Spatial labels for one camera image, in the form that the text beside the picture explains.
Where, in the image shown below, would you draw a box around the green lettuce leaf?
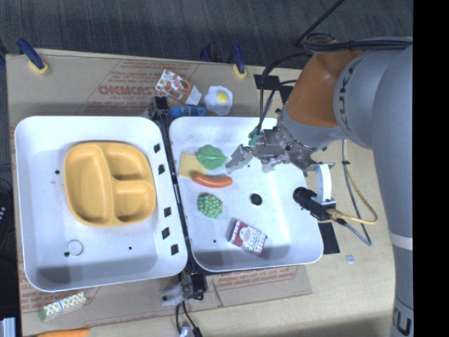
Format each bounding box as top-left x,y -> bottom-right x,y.
195,144 -> 229,171

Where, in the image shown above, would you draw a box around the red and white carton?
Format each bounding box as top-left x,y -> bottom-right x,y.
226,219 -> 269,257

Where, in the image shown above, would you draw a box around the black cylinder on white bracket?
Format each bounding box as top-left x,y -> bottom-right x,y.
293,162 -> 337,222

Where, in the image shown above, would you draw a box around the thin black rod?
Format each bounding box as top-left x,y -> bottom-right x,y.
158,116 -> 198,277

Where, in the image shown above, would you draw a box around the orange divided plate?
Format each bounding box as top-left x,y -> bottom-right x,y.
62,141 -> 158,228

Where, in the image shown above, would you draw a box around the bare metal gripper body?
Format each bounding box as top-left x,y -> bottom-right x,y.
251,128 -> 322,171

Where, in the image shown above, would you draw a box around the orange sausage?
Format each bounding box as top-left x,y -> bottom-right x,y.
192,172 -> 234,190

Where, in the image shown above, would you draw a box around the clear plastic ring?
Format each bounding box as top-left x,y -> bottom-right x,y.
66,239 -> 85,258

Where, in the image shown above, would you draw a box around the orange and white carton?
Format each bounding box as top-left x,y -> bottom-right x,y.
154,69 -> 203,107

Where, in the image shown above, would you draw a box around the blue bottle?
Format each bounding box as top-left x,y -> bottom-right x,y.
167,105 -> 208,120

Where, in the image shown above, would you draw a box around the white fried egg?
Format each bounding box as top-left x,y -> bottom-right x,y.
203,84 -> 234,117

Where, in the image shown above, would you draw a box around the green grapes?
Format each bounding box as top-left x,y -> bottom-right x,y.
196,192 -> 225,220

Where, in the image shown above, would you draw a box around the brown cardboard board red print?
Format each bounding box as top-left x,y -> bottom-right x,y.
5,47 -> 314,337

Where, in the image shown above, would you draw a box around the white plastic tray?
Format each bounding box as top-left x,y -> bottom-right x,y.
13,115 -> 189,293
168,116 -> 325,274

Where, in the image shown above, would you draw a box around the orange carrot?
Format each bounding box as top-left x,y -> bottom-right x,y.
36,327 -> 92,337

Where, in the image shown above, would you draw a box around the black block with thin wires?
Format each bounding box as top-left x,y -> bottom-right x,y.
180,272 -> 208,300
153,95 -> 170,119

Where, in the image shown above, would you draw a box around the green yellow white carton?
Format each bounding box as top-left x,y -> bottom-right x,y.
38,291 -> 88,324

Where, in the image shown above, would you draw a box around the yellow cheese slice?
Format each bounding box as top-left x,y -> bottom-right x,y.
177,152 -> 208,180

